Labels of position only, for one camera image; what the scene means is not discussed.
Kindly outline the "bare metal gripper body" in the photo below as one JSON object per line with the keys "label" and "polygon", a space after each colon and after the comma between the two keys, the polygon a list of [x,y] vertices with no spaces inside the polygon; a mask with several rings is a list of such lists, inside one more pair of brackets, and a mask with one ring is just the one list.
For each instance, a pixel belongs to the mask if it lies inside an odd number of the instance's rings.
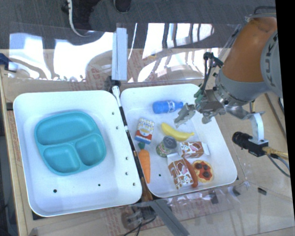
{"label": "bare metal gripper body", "polygon": [[202,123],[207,124],[213,117],[224,114],[239,118],[237,81],[229,78],[216,79],[210,89],[207,84],[207,80],[203,81],[194,95],[195,109],[202,115]]}

